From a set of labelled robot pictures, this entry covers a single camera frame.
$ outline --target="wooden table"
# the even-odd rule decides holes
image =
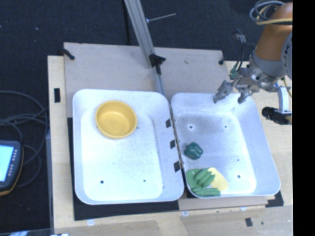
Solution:
[[[160,48],[160,52],[169,49]],[[185,59],[189,59],[189,50],[173,49]],[[211,51],[192,50],[199,54],[200,62],[206,61]],[[139,215],[123,215],[90,220],[74,220],[69,141],[66,110],[65,59],[67,57],[49,56],[49,102],[51,160],[53,179],[53,213],[55,233],[73,233],[75,235],[292,235],[293,199],[292,199],[292,126],[282,126],[266,120],[261,122],[274,158],[280,180],[284,206],[266,208],[265,205],[239,203],[239,206],[224,207],[220,202],[212,208],[159,212]],[[230,69],[234,62],[225,62]],[[55,98],[56,89],[60,99]],[[261,111],[266,106],[278,107],[275,93],[261,91],[252,96]]]

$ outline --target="white tray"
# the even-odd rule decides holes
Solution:
[[[138,125],[112,140],[97,129],[95,111],[109,100],[130,105]],[[169,103],[156,92],[83,89],[73,97],[74,179],[90,205],[174,201],[184,183],[178,165]]]
[[[233,93],[215,104],[213,95],[179,93],[172,98],[184,171],[215,167],[229,183],[221,197],[276,194],[280,180],[254,101],[248,97],[239,104],[239,94]],[[192,142],[204,151],[197,160],[184,155]]]

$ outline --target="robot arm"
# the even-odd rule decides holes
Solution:
[[[249,65],[246,68],[235,66],[231,70],[231,82],[223,81],[213,98],[215,103],[228,96],[233,88],[241,94],[239,103],[244,102],[253,93],[259,92],[260,89],[277,92],[280,107],[273,109],[273,112],[276,111],[277,120],[278,114],[287,120],[290,112],[286,107],[286,92],[282,87],[277,86],[277,81],[285,76],[292,80],[292,14],[291,2],[260,0],[255,4],[250,11],[250,18],[256,24],[264,26],[264,30],[249,57]],[[240,32],[236,37],[241,43],[245,42],[245,37]],[[263,111],[264,116],[275,121],[271,113],[272,111]],[[288,124],[287,121],[276,122]]]

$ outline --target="yellow bowl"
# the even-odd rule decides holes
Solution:
[[[137,127],[137,115],[122,101],[106,101],[99,105],[95,114],[99,131],[112,139],[124,138],[133,133]]]

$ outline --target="dark background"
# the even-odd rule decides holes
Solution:
[[[222,50],[226,60],[240,55],[239,43],[232,38],[236,28],[248,42],[259,39],[263,28],[249,18],[257,1],[141,0],[149,19],[177,14],[149,23],[155,47]],[[125,45],[122,0],[0,0],[0,91],[22,92],[48,107],[47,56],[57,55],[64,42]],[[137,45],[132,29],[131,44]],[[0,118],[38,111],[28,99],[0,94]],[[21,129],[25,142],[37,148],[45,134],[43,126],[29,122]],[[15,136],[9,127],[0,127],[0,139]],[[0,197],[0,233],[50,226],[45,148],[40,157],[35,181]],[[37,167],[34,160],[23,168],[21,181]]]

